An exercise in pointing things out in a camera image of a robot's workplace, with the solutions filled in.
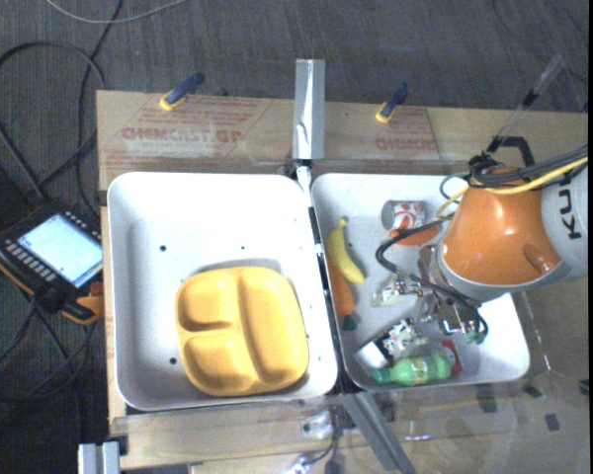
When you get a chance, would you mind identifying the yellow banana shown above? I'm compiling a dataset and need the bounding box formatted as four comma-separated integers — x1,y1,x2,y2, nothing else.
324,217,367,285

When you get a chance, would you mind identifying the white plastic tray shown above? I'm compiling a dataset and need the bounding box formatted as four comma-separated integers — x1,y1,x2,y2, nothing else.
107,171,339,412
309,172,532,393

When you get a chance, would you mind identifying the clear plastic packet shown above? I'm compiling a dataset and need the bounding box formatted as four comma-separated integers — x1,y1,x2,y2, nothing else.
372,275,426,310

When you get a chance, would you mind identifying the white and orange can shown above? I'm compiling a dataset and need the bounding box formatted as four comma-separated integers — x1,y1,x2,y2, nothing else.
381,199,427,231

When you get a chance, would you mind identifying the orange sausage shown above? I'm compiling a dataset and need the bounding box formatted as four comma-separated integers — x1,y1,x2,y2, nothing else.
388,224,442,247

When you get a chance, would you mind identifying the orange carrot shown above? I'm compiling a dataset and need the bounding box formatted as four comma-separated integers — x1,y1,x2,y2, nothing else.
325,259,359,332

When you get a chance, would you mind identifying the yellow divided plate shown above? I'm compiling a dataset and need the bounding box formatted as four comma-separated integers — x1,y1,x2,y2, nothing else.
174,265,310,398

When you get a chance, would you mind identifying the white and black bottle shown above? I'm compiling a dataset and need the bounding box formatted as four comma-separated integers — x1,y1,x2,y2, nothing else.
357,318,429,370

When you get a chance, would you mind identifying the green plastic bottle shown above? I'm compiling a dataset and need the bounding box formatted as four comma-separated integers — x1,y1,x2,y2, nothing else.
372,352,455,388

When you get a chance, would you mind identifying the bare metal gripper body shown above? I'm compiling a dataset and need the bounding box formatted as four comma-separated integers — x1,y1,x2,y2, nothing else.
414,244,481,338

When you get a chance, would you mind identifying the red packet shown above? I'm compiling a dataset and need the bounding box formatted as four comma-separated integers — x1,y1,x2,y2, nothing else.
440,340,464,376

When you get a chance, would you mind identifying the brown cardboard board, red print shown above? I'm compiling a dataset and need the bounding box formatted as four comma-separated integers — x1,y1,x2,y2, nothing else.
96,89,590,469

